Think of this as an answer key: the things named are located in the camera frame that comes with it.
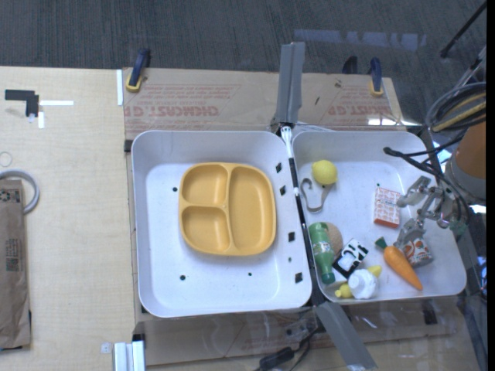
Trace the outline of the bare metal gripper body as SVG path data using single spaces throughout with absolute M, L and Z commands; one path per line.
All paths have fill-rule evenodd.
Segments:
M 425 201 L 420 208 L 420 224 L 434 221 L 443 229 L 458 229 L 465 225 L 465 215 L 459 198 L 439 186 L 425 190 Z

